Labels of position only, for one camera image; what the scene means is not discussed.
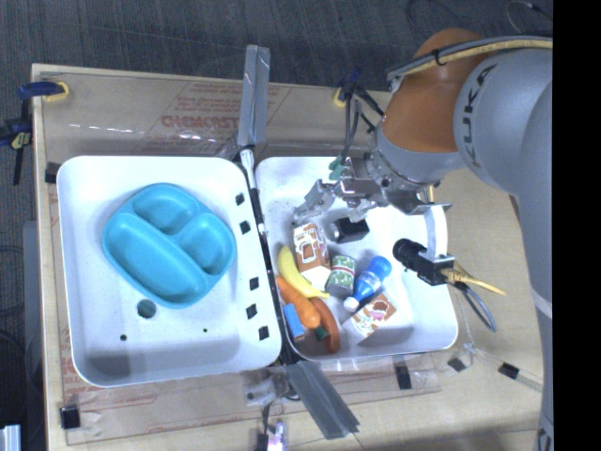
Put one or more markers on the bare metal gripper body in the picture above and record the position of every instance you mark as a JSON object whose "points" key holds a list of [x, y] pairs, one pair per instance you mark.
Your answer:
{"points": [[364, 186]]}

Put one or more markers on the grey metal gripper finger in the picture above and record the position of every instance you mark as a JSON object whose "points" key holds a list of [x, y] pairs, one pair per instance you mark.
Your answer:
{"points": [[315, 200], [361, 212]]}

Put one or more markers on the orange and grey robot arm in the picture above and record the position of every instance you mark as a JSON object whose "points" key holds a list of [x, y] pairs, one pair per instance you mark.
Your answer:
{"points": [[507, 125]]}

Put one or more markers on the black box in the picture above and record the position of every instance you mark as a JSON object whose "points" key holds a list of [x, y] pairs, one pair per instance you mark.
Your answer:
{"points": [[352, 230]]}

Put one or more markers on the orange and white house carton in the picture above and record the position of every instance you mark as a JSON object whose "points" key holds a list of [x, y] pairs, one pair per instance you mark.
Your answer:
{"points": [[311, 252]]}

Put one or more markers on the green and white can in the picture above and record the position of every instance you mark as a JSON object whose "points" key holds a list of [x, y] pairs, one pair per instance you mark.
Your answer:
{"points": [[340, 275]]}

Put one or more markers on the blue and white bottle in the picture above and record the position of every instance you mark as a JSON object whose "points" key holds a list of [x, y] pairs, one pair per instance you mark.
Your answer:
{"points": [[368, 282]]}

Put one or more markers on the yellow banana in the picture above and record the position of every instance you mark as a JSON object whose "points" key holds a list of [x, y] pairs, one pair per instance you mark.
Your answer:
{"points": [[293, 273]]}

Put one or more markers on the orange carrot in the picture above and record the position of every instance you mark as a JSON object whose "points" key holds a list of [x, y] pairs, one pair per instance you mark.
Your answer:
{"points": [[300, 306]]}

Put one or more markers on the orange and white snack carton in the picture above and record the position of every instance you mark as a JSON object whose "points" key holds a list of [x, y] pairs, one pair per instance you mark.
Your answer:
{"points": [[371, 320]]}

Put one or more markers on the white plastic tray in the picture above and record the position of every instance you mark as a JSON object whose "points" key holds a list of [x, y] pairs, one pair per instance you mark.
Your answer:
{"points": [[413, 317], [188, 346]]}

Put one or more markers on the blue divided plate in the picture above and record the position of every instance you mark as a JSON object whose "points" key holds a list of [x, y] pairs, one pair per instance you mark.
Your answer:
{"points": [[164, 247]]}

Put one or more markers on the brown cardboard board red print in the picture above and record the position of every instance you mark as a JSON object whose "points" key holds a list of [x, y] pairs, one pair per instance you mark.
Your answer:
{"points": [[141, 111]]}

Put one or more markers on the black cylinder on white bracket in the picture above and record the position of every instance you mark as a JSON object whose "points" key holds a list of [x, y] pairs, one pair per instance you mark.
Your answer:
{"points": [[420, 259]]}

